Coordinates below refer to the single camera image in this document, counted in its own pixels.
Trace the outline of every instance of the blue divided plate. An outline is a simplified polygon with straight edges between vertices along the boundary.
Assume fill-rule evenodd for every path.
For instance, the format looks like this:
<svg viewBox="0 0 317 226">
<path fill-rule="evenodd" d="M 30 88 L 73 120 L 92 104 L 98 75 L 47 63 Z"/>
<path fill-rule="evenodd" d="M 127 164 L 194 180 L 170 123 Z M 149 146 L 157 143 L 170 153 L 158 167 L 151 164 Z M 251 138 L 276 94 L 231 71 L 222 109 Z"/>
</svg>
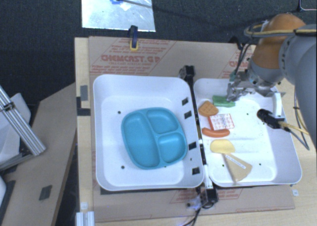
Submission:
<svg viewBox="0 0 317 226">
<path fill-rule="evenodd" d="M 145 170 L 182 160 L 187 142 L 176 116 L 165 108 L 148 108 L 124 117 L 121 131 L 132 162 Z"/>
</svg>

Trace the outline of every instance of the white tray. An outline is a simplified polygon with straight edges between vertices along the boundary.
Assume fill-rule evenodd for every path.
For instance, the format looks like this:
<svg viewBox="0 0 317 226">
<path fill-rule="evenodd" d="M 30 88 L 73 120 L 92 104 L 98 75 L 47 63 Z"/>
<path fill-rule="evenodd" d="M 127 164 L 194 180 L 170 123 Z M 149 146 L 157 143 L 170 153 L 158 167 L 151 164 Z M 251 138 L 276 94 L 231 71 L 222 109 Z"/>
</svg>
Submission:
<svg viewBox="0 0 317 226">
<path fill-rule="evenodd" d="M 225 96 L 227 79 L 199 79 L 194 85 L 197 107 L 204 101 L 212 102 L 212 96 Z M 302 177 L 302 170 L 290 133 L 272 129 L 257 117 L 259 109 L 273 112 L 273 99 L 258 93 L 241 97 L 232 108 L 218 107 L 219 113 L 230 113 L 234 122 L 229 136 L 236 157 L 250 163 L 250 174 L 239 182 L 233 182 L 221 154 L 210 151 L 210 143 L 216 138 L 203 135 L 209 176 L 222 187 L 292 184 Z M 208 119 L 200 115 L 200 126 L 210 128 Z"/>
<path fill-rule="evenodd" d="M 179 78 L 102 75 L 94 81 L 96 175 L 110 191 L 193 188 L 204 179 L 198 134 L 187 83 Z M 133 164 L 121 135 L 121 122 L 135 110 L 163 107 L 178 118 L 187 144 L 196 143 L 185 158 L 160 169 L 141 169 Z M 187 119 L 184 114 L 191 112 Z"/>
</svg>

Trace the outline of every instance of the cardboard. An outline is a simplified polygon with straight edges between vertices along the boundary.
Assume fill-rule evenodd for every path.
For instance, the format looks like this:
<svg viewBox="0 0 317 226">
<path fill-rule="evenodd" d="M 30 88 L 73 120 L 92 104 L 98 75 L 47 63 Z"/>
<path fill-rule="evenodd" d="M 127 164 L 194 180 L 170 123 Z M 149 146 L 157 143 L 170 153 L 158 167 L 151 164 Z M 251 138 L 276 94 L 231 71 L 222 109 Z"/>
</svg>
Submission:
<svg viewBox="0 0 317 226">
<path fill-rule="evenodd" d="M 90 37 L 89 45 L 84 39 L 78 39 L 76 41 L 78 47 L 80 42 L 83 45 L 79 49 L 84 49 L 84 46 L 89 47 L 89 56 L 86 56 L 89 59 L 89 68 L 83 68 L 77 63 L 78 61 L 79 63 L 87 63 L 85 59 L 87 49 L 78 54 L 76 52 L 76 70 L 84 70 L 81 73 L 77 72 L 76 81 L 79 81 L 77 95 L 80 95 L 80 87 L 88 87 L 89 99 L 84 101 L 90 102 L 91 126 L 86 128 L 81 125 L 78 132 L 79 135 L 80 133 L 87 134 L 91 130 L 92 141 L 87 143 L 87 140 L 78 140 L 79 150 L 83 146 L 85 149 L 83 148 L 82 151 L 87 153 L 87 149 L 91 148 L 92 152 L 90 156 L 87 156 L 87 158 L 91 157 L 92 159 L 91 182 L 89 179 L 83 179 L 86 172 L 79 169 L 80 179 L 85 181 L 85 186 L 82 186 L 80 190 L 81 204 L 84 204 L 86 200 L 88 201 L 87 207 L 95 212 L 97 223 L 194 215 L 193 210 L 186 208 L 186 203 L 197 195 L 195 189 L 115 193 L 100 188 L 95 177 L 92 84 L 98 75 L 104 73 L 177 76 L 179 69 L 184 65 L 195 66 L 196 76 L 194 80 L 203 77 L 228 78 L 236 66 L 239 55 L 236 45 L 139 39 L 139 50 L 131 52 L 129 40 L 125 38 Z M 246 59 L 252 55 L 253 49 L 249 48 Z M 241 69 L 246 66 L 247 61 L 244 61 Z M 89 182 L 92 185 L 92 193 L 89 189 Z M 286 185 L 220 189 L 218 195 L 219 202 L 212 209 L 203 210 L 203 215 L 295 208 L 290 188 Z M 87 207 L 82 208 L 81 211 L 87 211 Z"/>
</svg>

